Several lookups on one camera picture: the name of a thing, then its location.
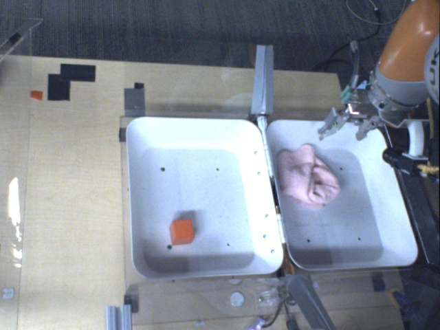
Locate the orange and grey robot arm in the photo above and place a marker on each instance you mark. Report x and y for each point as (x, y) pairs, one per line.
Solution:
(405, 53)

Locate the pale wood board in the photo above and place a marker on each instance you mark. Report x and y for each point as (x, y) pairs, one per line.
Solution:
(68, 184)

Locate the orange cube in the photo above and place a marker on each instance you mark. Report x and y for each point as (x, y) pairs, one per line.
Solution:
(181, 231)

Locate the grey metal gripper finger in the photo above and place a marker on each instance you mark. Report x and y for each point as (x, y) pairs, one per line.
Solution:
(330, 122)
(367, 126)

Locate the thin black and white rod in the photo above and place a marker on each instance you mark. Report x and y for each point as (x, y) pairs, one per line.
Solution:
(271, 170)

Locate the pink crumpled cloth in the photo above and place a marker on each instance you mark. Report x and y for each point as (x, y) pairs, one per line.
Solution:
(307, 177)

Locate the white plastic tray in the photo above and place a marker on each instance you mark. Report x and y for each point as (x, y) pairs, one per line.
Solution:
(361, 225)
(203, 198)

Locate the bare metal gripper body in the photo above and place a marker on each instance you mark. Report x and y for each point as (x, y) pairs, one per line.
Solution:
(372, 108)

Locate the black cylinder on white bracket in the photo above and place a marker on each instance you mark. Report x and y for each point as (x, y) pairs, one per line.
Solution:
(410, 150)

